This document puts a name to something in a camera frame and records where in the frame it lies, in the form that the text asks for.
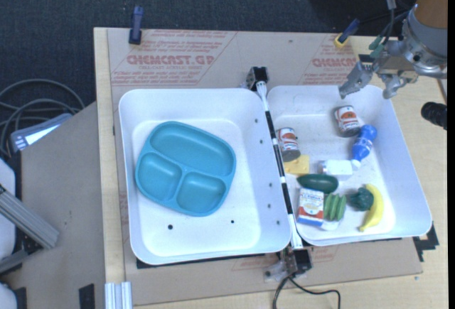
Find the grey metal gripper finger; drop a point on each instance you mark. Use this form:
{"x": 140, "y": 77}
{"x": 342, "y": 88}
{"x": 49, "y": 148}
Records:
{"x": 355, "y": 80}
{"x": 392, "y": 84}

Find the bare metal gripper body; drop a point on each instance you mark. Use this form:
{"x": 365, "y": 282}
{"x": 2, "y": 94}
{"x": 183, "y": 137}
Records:
{"x": 398, "y": 60}

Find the red and white can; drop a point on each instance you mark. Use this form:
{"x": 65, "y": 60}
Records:
{"x": 288, "y": 144}
{"x": 347, "y": 121}

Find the white plastic tray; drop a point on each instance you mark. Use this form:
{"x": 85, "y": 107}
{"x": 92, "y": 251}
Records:
{"x": 249, "y": 105}
{"x": 309, "y": 105}

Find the blue and white bottle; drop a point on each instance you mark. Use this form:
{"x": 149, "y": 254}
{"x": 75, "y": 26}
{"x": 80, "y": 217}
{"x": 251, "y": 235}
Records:
{"x": 363, "y": 144}

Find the thin black and white rod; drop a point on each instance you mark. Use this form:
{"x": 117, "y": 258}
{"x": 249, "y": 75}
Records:
{"x": 272, "y": 130}

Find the yellow cheese slice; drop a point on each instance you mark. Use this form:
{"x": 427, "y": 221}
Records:
{"x": 298, "y": 166}

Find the dark green avocado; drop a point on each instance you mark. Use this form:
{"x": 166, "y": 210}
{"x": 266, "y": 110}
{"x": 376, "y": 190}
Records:
{"x": 317, "y": 182}

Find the green broccoli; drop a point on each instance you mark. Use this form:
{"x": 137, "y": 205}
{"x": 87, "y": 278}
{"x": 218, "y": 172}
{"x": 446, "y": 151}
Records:
{"x": 362, "y": 199}

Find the yellow banana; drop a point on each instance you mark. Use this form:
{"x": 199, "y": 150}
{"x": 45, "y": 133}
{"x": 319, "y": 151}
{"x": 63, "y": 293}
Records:
{"x": 377, "y": 208}

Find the light green pea pod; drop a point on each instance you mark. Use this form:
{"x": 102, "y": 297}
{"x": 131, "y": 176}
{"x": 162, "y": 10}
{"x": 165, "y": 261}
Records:
{"x": 335, "y": 207}

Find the white red blue carton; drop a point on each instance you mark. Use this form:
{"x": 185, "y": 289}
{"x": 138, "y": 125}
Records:
{"x": 310, "y": 206}

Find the brown cardboard board, red print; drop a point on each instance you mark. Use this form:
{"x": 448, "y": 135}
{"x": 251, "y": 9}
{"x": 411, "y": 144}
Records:
{"x": 213, "y": 52}

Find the small white rounded object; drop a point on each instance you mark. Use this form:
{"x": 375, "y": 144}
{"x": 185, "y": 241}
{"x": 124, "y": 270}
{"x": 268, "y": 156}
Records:
{"x": 330, "y": 226}

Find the blue divided plate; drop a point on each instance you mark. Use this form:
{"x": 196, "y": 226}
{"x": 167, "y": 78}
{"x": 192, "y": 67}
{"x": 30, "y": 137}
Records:
{"x": 185, "y": 167}

